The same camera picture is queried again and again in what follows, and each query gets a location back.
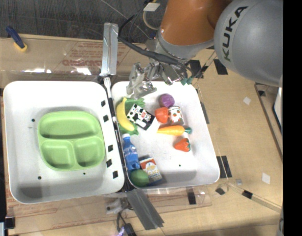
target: banana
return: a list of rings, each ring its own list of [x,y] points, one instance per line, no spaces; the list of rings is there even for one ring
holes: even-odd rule
[[[117,105],[117,107],[116,107],[116,117],[117,117],[117,120],[118,120],[119,124],[124,129],[126,129],[128,131],[133,131],[133,130],[135,130],[135,127],[132,124],[132,122],[130,120],[128,120],[128,118],[126,116],[126,112],[125,112],[125,102],[126,102],[126,100],[127,100],[127,98],[124,97],[122,99],[122,102]]]

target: green ball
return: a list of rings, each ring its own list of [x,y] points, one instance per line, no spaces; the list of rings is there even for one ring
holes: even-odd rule
[[[138,186],[138,187],[145,187],[149,183],[149,176],[143,170],[134,170],[130,174],[130,181]]]

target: orange carrot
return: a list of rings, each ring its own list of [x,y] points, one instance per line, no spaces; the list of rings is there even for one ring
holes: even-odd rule
[[[191,133],[191,128],[184,128],[181,125],[172,125],[172,126],[159,128],[157,130],[157,132],[160,133],[160,134],[165,134],[165,135],[180,136],[184,132],[190,134]]]
[[[190,151],[190,142],[188,138],[183,138],[179,142],[174,144],[174,148],[184,151],[184,152],[189,152]]]

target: toy pepper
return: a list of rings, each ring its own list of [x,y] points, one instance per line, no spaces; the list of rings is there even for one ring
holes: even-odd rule
[[[155,118],[160,123],[167,123],[169,119],[169,109],[167,107],[158,108],[154,112]]]
[[[183,138],[176,144],[174,144],[174,148],[184,151],[184,152],[189,152],[190,151],[190,142],[188,138]]]

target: white plastic tray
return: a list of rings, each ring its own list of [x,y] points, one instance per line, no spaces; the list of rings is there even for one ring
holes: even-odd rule
[[[112,87],[114,106],[126,95],[129,82],[118,82]],[[192,128],[192,133],[184,133],[180,137],[156,133],[156,130],[143,130],[138,127],[139,135],[133,135],[132,143],[136,146],[139,156],[149,155],[163,176],[158,185],[143,187],[146,189],[179,188],[211,184],[219,179],[220,168],[216,159],[207,123],[198,98],[192,85],[174,82],[168,86],[164,82],[152,82],[157,91],[144,97],[145,109],[154,115],[159,108],[158,98],[169,93],[175,105],[181,107],[184,126]],[[173,148],[173,144],[182,137],[188,137],[191,151],[183,152]]]
[[[3,99],[10,190],[16,200],[39,203],[109,194],[122,188],[124,174],[118,144],[107,95],[101,85],[16,81],[5,87]],[[38,146],[38,122],[46,113],[67,110],[87,111],[98,118],[106,149],[98,166],[55,171],[43,162]]]

